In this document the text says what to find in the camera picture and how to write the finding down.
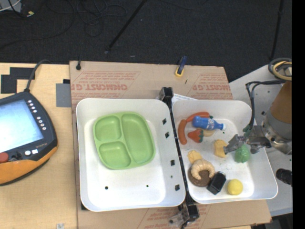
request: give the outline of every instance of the yellow toy fruit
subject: yellow toy fruit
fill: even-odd
[[[214,142],[214,154],[220,158],[225,157],[224,153],[224,146],[227,146],[228,144],[222,140],[222,139],[217,139]]]
[[[197,159],[202,159],[201,154],[195,150],[188,152],[187,157],[189,158],[191,164],[193,164]]]
[[[232,179],[228,183],[228,193],[231,195],[239,195],[242,193],[244,186],[242,182],[238,179]]]

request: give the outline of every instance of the toy green pepper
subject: toy green pepper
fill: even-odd
[[[241,145],[235,152],[235,161],[238,163],[247,162],[250,158],[250,151],[246,144]]]

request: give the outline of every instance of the white table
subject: white table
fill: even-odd
[[[275,80],[273,74],[268,70],[268,65],[265,65],[231,83],[229,83],[233,98],[241,100],[251,106],[250,98],[246,90],[245,84],[251,81],[268,81]],[[254,90],[254,104],[255,104],[255,121],[259,125],[263,120],[262,111],[267,111],[274,101],[275,97],[281,89],[281,85],[260,85]],[[270,165],[276,174],[280,168],[292,171],[292,155],[285,155],[284,153],[274,149],[267,148],[267,155]],[[278,194],[275,198],[267,200],[271,216],[278,216],[293,212],[292,203],[292,187],[278,179]]]

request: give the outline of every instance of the green divided plate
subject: green divided plate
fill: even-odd
[[[101,161],[110,169],[146,165],[156,153],[146,120],[135,112],[99,117],[93,125],[93,136]]]

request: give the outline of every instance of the toy lemon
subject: toy lemon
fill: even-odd
[[[242,182],[238,179],[232,179],[228,183],[228,193],[231,195],[239,195],[242,193],[244,186]]]

